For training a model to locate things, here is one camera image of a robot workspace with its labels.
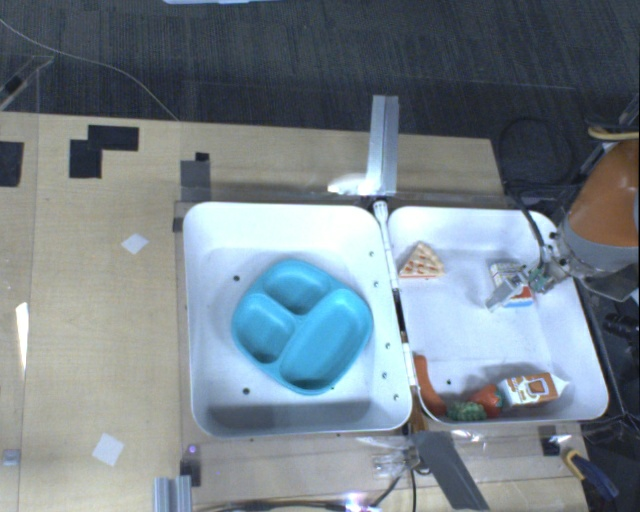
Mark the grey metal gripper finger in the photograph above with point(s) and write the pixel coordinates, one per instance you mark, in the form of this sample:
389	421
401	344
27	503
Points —
504	294

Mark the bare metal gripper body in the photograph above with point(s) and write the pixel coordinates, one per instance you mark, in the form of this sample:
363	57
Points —
562	267

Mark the white red and blue carton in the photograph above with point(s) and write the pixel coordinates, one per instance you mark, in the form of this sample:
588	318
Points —
522	299

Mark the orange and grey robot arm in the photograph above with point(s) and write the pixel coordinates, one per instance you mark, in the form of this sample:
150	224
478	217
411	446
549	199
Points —
607	200

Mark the white plastic tray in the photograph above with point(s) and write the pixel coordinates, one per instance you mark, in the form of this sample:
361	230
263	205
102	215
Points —
220	320
480	340

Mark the pizza slice toy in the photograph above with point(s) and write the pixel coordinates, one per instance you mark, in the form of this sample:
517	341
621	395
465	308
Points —
421	262

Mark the orange and white carton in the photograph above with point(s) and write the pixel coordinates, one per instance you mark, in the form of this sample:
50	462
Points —
532	390

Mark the red sausage toy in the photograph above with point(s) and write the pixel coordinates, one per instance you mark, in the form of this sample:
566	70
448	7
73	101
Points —
427	385

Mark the green broccoli toy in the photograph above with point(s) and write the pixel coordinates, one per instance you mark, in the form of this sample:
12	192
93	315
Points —
466	411

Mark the thin black and white rod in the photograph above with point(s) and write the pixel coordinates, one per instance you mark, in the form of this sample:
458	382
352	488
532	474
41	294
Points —
387	240

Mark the blue divided plate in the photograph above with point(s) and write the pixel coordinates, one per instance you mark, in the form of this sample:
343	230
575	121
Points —
305	325

